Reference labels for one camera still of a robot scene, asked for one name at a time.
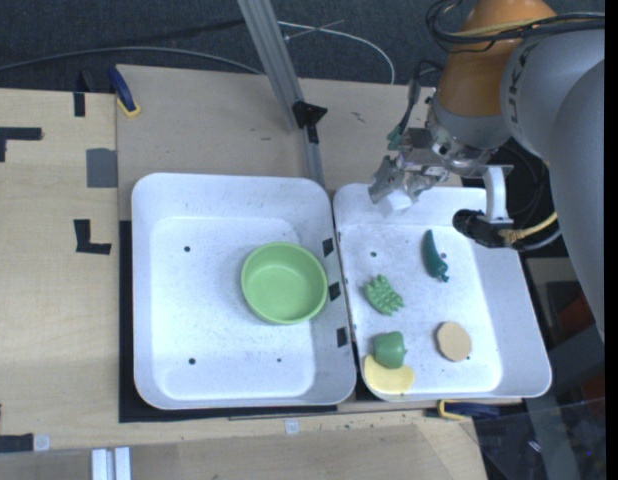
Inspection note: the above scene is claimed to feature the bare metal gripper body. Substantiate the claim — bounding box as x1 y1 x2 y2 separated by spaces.
395 127 493 190

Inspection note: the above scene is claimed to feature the white cube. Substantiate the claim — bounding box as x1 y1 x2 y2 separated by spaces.
383 190 416 218

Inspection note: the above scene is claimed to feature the dark green chili pepper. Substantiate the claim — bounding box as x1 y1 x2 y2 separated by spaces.
421 228 451 284

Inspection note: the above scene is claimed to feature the green leafy toy vegetable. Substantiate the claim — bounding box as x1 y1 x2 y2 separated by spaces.
362 274 406 318

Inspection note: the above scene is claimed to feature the white plastic tray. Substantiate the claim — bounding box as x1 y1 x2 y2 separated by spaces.
130 171 359 411
331 182 554 403

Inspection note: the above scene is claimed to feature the light green bowl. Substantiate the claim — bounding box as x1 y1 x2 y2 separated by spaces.
239 241 330 326

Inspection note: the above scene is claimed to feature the tan round biscuit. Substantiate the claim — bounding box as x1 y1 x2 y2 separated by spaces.
435 320 473 363

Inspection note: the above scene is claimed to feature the green bell pepper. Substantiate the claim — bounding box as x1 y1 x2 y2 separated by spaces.
371 331 409 370

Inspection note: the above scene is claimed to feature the brown cardboard board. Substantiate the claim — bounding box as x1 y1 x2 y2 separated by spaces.
114 63 523 422

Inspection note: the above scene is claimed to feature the yellow flat toy slice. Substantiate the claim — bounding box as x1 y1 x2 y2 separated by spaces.
362 353 417 396

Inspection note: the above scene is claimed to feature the black cylinder on white bracket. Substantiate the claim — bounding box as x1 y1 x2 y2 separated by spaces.
451 165 516 250

